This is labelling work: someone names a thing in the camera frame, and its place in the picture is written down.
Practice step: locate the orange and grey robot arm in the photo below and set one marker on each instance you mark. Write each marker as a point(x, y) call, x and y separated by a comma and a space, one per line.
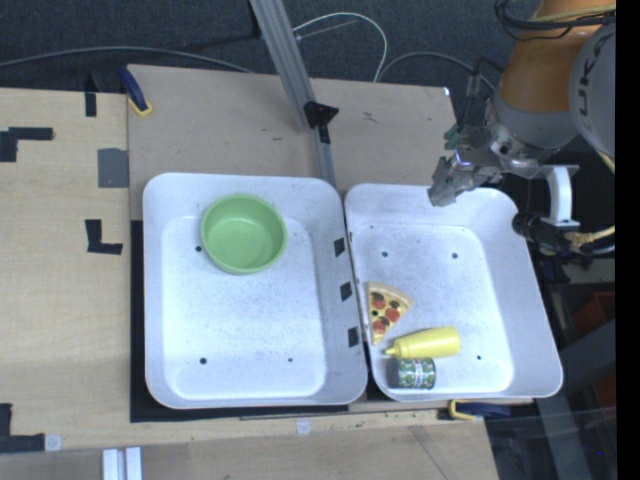
point(540, 68)

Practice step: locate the white plastic tray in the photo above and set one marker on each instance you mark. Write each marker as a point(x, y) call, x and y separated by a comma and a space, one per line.
point(440, 298)
point(240, 328)

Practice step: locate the green bowl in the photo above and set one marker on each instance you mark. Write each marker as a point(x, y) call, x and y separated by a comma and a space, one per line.
point(243, 234)

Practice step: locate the toy pizza slice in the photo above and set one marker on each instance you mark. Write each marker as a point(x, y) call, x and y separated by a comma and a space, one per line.
point(384, 309)

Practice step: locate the yellow mustard bottle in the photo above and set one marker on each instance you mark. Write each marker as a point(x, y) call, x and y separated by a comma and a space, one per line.
point(431, 343)

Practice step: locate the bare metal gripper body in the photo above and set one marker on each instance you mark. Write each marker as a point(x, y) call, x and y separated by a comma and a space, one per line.
point(505, 155)

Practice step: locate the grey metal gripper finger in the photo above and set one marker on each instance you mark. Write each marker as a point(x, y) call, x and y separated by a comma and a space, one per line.
point(438, 188)
point(459, 184)

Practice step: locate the brown flat board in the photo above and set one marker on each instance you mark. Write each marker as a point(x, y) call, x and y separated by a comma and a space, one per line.
point(225, 118)

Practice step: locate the green and white can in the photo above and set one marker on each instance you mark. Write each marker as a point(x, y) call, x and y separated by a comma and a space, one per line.
point(417, 373)

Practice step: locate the thin black and white rod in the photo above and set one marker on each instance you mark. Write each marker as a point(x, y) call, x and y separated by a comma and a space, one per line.
point(355, 263)

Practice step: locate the black cylinder on white bracket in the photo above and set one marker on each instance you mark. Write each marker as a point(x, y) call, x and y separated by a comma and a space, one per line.
point(559, 193)

